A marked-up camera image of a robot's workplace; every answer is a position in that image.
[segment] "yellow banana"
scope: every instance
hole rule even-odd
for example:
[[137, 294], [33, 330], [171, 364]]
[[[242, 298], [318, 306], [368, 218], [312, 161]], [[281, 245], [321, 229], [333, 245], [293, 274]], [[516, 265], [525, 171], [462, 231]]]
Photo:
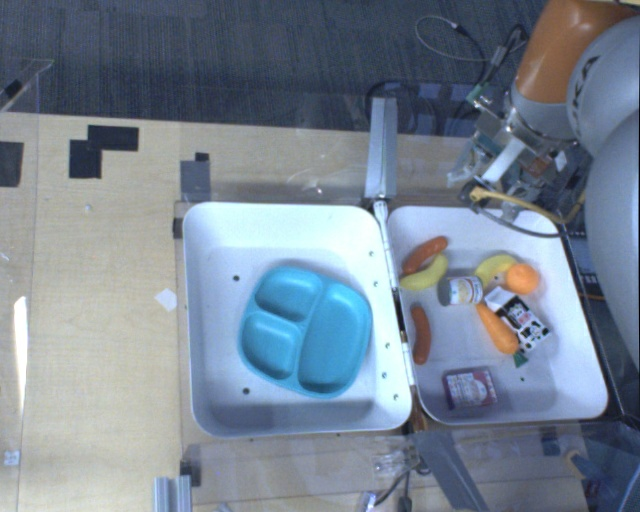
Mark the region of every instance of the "yellow banana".
[[510, 254], [497, 254], [480, 263], [474, 273], [482, 281], [482, 286], [486, 288], [495, 276], [501, 272], [506, 272], [516, 263], [518, 263], [518, 260]]
[[433, 261], [427, 268], [416, 272], [415, 274], [409, 274], [400, 279], [400, 286], [407, 290], [424, 290], [430, 286], [435, 286], [440, 279], [442, 279], [447, 272], [449, 261], [447, 257], [438, 253], [434, 256]]

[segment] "metal bracket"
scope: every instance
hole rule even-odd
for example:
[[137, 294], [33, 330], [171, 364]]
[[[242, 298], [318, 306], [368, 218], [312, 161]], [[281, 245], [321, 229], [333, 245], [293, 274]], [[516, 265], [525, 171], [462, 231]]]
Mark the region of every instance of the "metal bracket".
[[371, 105], [365, 199], [385, 199], [396, 195], [397, 140], [398, 104], [396, 99], [374, 98]]
[[158, 477], [153, 481], [153, 512], [192, 512], [191, 477]]

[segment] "orange fruit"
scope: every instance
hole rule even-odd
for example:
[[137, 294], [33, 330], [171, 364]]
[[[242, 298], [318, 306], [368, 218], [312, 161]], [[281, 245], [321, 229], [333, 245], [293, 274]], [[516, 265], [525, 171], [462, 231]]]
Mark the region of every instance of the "orange fruit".
[[531, 293], [538, 287], [540, 276], [535, 268], [526, 263], [516, 263], [504, 276], [505, 287], [520, 295]]

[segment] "blue plate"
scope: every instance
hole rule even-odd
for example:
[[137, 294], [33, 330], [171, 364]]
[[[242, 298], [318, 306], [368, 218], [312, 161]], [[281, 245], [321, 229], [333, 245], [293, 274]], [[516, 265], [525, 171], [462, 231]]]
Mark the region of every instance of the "blue plate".
[[282, 266], [256, 286], [238, 350], [261, 377], [304, 395], [333, 398], [360, 370], [371, 337], [371, 308], [349, 286]]

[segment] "wooden surface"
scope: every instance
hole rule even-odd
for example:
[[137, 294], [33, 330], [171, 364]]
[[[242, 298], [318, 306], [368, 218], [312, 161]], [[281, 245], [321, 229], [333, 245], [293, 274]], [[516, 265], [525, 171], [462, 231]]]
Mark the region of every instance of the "wooden surface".
[[[19, 115], [10, 119], [24, 123]], [[89, 124], [139, 127], [139, 150], [104, 151], [100, 180], [69, 179], [69, 140], [86, 139]], [[38, 138], [19, 510], [150, 511], [153, 479], [177, 476], [184, 437], [178, 315], [154, 298], [165, 289], [176, 291], [171, 226], [180, 199], [180, 160], [209, 153], [219, 199], [247, 198], [248, 191], [255, 200], [272, 193], [303, 200], [317, 193], [318, 183], [325, 191], [335, 185], [347, 197], [344, 191], [351, 193], [364, 176], [368, 135], [42, 116]], [[428, 188], [436, 191], [435, 202], [449, 201], [452, 192], [442, 184], [462, 142], [402, 138], [404, 191]], [[210, 441], [199, 432], [186, 434]], [[0, 492], [12, 492], [17, 476], [5, 467]], [[236, 475], [239, 486], [250, 485], [241, 477]], [[582, 510], [579, 483], [565, 483], [570, 505], [562, 510]], [[414, 510], [448, 510], [437, 487], [420, 492]], [[352, 511], [357, 496], [231, 506], [234, 512]], [[14, 501], [0, 501], [0, 510], [13, 510]], [[215, 509], [213, 502], [196, 508]]]

